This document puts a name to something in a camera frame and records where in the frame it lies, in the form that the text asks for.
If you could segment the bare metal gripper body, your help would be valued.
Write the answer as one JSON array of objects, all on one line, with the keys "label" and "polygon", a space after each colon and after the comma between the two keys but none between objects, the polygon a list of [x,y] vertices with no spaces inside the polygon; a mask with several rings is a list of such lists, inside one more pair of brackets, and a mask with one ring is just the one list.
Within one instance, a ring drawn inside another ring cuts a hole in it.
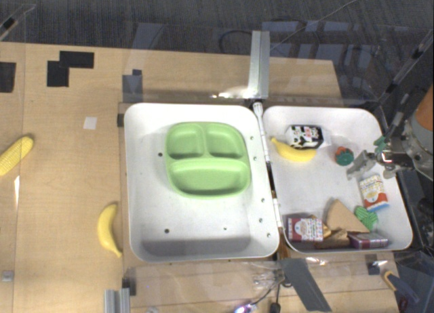
[{"label": "bare metal gripper body", "polygon": [[399,163],[405,165],[402,171],[417,171],[429,180],[433,180],[433,153],[424,148],[416,139],[409,137],[378,138],[374,142],[377,162]]}]

